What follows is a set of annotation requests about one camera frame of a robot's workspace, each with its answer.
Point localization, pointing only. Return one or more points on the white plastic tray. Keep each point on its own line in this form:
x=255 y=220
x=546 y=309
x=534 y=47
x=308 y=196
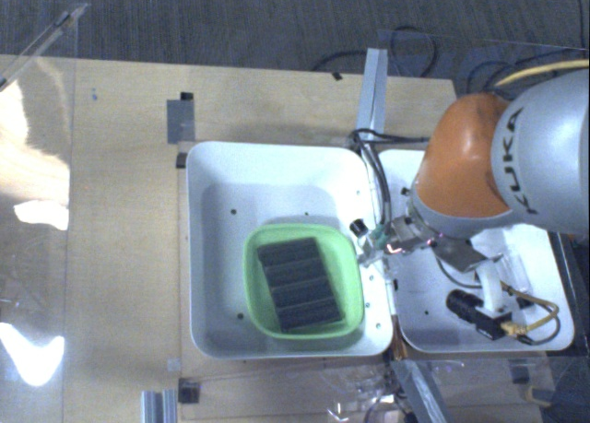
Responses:
x=428 y=292
x=276 y=181

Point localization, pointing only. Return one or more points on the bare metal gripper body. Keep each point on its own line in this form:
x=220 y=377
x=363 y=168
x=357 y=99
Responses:
x=410 y=237

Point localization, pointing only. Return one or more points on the black ribbed block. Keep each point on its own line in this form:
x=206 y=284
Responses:
x=299 y=283

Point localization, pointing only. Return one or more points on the black cylinder on white bracket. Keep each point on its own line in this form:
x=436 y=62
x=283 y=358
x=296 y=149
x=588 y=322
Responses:
x=465 y=305

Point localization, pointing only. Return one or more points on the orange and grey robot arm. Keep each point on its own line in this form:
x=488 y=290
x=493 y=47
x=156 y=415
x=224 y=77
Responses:
x=530 y=158

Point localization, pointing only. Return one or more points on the green bowl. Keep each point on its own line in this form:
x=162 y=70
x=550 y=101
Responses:
x=350 y=283

